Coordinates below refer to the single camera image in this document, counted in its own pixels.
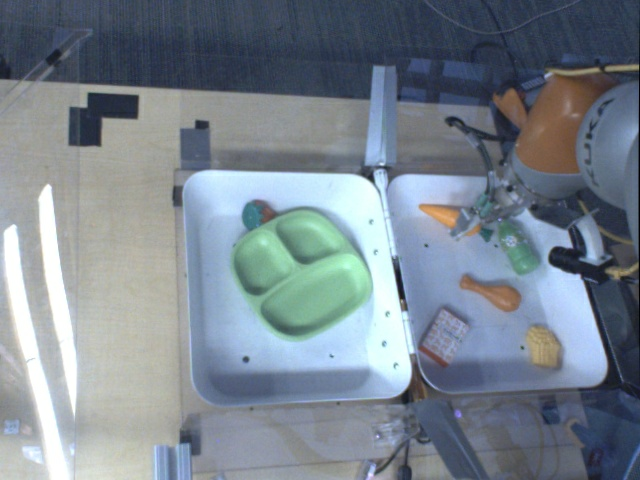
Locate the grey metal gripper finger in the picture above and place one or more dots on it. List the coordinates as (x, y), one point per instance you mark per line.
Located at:
(475, 227)
(461, 222)

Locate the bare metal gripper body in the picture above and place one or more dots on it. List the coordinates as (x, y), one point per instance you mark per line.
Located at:
(501, 202)

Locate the orange toy carrot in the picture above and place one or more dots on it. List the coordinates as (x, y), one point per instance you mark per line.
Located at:
(439, 212)

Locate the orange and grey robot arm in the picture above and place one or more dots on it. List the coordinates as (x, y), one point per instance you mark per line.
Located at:
(560, 133)

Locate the green plastic bottle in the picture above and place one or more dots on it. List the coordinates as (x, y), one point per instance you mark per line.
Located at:
(520, 250)

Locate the orange toy chicken drumstick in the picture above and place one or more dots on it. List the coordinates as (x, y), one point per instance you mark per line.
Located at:
(497, 295)

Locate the thin black and white rod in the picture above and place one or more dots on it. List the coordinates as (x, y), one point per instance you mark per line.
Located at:
(387, 218)

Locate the orange and white carton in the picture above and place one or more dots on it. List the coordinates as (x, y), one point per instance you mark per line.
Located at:
(444, 337)

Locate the yellow toy corn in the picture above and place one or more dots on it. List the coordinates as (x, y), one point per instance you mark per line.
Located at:
(543, 347)

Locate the white plastic tray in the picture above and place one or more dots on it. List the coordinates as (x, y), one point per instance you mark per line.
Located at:
(220, 358)
(480, 368)

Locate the green divided plate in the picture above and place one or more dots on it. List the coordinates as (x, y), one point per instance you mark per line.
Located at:
(300, 278)

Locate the red and green toy strawberry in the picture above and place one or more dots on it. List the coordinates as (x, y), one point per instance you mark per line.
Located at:
(255, 214)

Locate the pale wood board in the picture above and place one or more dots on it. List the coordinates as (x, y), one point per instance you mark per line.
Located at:
(300, 438)

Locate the black cylinder on white bracket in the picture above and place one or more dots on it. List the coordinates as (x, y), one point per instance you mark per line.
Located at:
(580, 260)

